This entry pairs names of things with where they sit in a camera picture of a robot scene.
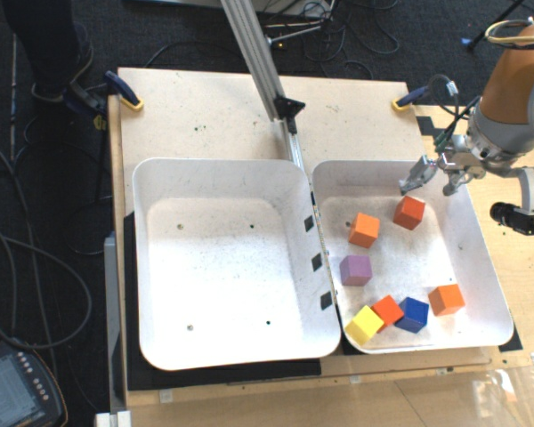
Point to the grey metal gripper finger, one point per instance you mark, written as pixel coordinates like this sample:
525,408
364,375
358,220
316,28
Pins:
417,174
455,184

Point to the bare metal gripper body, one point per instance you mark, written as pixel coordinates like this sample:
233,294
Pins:
462,157

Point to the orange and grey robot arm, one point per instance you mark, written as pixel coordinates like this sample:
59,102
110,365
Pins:
509,87

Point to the red cube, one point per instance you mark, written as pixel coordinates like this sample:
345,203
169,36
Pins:
387,310
408,212

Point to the orange cube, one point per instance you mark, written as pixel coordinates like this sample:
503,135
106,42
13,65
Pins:
364,230
446,300

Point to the white plastic tray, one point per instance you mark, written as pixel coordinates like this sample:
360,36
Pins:
222,274
409,260

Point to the purple cube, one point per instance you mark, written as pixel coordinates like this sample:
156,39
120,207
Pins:
356,270

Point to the blue cube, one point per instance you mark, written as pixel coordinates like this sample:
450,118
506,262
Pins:
413,315

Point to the yellow cube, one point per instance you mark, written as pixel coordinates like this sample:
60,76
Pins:
364,325

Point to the pale wood board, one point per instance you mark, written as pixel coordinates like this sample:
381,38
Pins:
213,118

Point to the person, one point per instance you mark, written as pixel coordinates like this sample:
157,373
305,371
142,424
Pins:
44,34

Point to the black cylinder on white bracket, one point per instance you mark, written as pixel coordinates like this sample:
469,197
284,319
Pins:
518,219

